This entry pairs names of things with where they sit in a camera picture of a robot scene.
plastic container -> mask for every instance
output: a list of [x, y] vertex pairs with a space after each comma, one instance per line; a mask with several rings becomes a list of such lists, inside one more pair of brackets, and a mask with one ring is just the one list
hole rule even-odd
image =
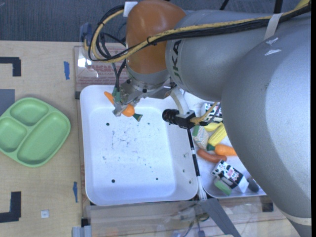
[[133, 117], [113, 114], [104, 95], [113, 86], [90, 85], [80, 94], [86, 194], [95, 205], [192, 199], [198, 191], [185, 129], [162, 119], [171, 97], [146, 98]]

blue tape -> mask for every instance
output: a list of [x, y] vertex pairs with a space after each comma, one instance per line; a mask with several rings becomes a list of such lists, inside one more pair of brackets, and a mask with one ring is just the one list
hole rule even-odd
[[78, 188], [77, 188], [77, 182], [74, 182], [73, 191], [74, 191], [76, 203], [78, 203]]
[[70, 69], [69, 69], [69, 62], [67, 61], [64, 61], [64, 72], [65, 72], [66, 80], [69, 80]]

toy carrot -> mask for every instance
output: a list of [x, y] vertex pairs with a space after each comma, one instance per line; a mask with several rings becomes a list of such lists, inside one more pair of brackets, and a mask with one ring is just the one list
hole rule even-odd
[[226, 156], [220, 156], [220, 155], [215, 155], [215, 154], [213, 155], [213, 154], [206, 152], [202, 148], [200, 148], [197, 151], [197, 155], [200, 156], [201, 158], [203, 158], [204, 160], [210, 161], [212, 163], [218, 163], [220, 160], [227, 161]]
[[208, 151], [213, 150], [215, 154], [219, 156], [236, 156], [237, 155], [235, 149], [224, 144], [217, 144], [215, 147], [208, 144], [207, 150]]
[[[104, 91], [104, 95], [110, 100], [112, 104], [114, 104], [113, 96], [111, 93]], [[133, 116], [135, 114], [134, 106], [128, 104], [122, 114], [127, 117]]]

gray carpet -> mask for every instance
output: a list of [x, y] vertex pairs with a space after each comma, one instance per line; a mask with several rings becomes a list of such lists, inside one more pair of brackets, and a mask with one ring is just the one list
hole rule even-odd
[[[0, 0], [0, 40], [79, 41], [82, 24], [95, 28], [105, 12], [125, 1], [141, 0]], [[223, 1], [171, 0], [185, 10], [219, 9]], [[281, 11], [293, 9], [299, 1], [283, 0]], [[230, 0], [225, 10], [273, 13], [274, 6], [275, 0]], [[115, 18], [106, 32], [121, 39], [124, 22]]]

green plate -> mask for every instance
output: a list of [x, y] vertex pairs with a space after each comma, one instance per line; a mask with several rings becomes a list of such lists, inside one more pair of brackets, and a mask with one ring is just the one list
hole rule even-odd
[[29, 167], [48, 162], [70, 132], [69, 119], [33, 97], [16, 101], [0, 116], [0, 151]]

